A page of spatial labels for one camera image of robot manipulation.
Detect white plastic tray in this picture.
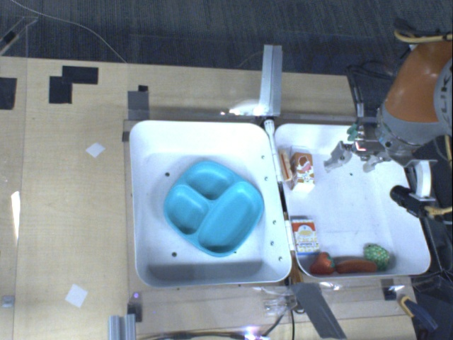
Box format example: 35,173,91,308
274,123,432,279
128,120,293,289

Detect black cylinder on white bracket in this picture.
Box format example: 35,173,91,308
389,159,438,220

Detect green toy grapes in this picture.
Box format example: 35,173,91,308
363,243,391,272

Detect orange and white carton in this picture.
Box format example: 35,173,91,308
290,215,321,256

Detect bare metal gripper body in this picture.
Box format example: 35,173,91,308
350,122,425,162

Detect brown and white carton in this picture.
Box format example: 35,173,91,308
289,147,316,193

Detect tan and red toy sandwich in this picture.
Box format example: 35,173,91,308
278,148,293,183

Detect brown toy sausage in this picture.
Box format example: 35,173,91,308
335,259,378,275

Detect red toy strawberry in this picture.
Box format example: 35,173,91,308
309,251,336,276

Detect blue divided plate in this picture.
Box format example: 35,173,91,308
163,159,266,259

